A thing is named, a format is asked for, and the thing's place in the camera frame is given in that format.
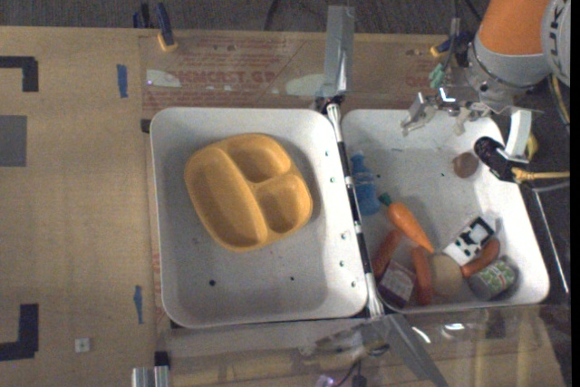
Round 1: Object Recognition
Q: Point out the white and black carton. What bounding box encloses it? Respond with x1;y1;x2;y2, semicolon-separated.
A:
441;216;497;266

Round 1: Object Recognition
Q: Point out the orange divided plate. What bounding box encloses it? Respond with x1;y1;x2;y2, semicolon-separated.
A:
183;132;314;253

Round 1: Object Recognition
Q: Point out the orange-red sausage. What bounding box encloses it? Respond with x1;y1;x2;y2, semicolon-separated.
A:
460;237;501;279
371;228;405;280
411;246;434;306

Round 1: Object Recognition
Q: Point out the white plastic tray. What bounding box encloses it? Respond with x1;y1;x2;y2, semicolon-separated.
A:
340;108;551;315
149;106;370;329

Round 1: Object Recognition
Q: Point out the black cylinder on white bracket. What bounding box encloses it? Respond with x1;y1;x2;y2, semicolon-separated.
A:
473;108;534;185

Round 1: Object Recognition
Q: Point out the green and white can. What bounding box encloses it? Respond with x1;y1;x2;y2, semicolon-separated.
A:
467;257;518;302

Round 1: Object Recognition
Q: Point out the blue bottle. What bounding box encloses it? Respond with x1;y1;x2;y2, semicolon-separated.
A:
349;150;382;217

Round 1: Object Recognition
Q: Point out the orange carrot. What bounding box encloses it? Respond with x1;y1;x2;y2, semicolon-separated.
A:
377;192;436;255

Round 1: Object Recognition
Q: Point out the brown cardboard board red print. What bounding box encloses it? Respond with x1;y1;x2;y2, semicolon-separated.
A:
138;29;567;387

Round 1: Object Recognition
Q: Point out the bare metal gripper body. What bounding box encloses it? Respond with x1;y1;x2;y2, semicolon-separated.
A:
433;82;494;119

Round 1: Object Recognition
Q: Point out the purple carton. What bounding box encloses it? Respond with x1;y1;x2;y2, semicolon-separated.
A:
377;260;418;309

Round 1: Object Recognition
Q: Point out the black block with thin wires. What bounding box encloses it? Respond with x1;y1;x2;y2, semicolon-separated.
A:
315;93;346;110

